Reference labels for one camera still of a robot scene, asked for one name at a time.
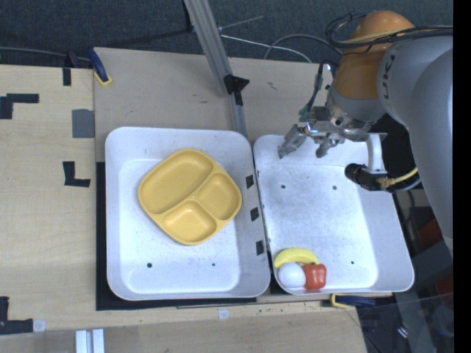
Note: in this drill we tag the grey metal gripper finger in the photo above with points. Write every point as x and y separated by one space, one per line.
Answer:
325 148
290 143

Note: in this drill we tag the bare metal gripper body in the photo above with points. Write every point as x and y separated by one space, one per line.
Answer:
331 125

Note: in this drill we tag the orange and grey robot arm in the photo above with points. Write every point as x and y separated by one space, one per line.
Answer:
423 86

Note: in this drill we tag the white plastic tray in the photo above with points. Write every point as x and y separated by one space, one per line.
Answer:
184 270
316 219

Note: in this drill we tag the yellow banana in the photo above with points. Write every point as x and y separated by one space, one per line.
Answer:
294 254

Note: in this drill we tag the yellow divided plate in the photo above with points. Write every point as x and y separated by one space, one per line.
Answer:
176 186

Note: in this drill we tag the orange bell pepper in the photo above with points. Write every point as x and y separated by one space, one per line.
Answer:
315 276

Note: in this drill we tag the white egg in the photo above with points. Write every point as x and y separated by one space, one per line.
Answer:
291 275

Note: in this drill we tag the black cylinder on white bracket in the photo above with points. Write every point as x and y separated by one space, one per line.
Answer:
362 177

